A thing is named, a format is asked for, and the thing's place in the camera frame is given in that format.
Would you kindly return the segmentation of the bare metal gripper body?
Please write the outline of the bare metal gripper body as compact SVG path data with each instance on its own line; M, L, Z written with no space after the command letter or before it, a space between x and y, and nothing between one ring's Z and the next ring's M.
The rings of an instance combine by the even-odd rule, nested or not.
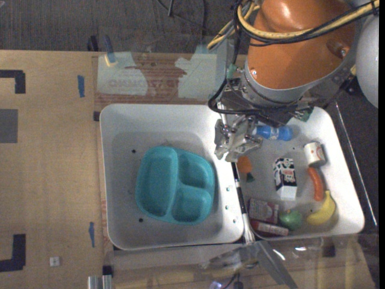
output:
M298 103L289 105L258 105L243 97L240 79L224 79L218 89L218 112L226 115L254 117L270 126L284 126L291 118L304 121L304 107Z

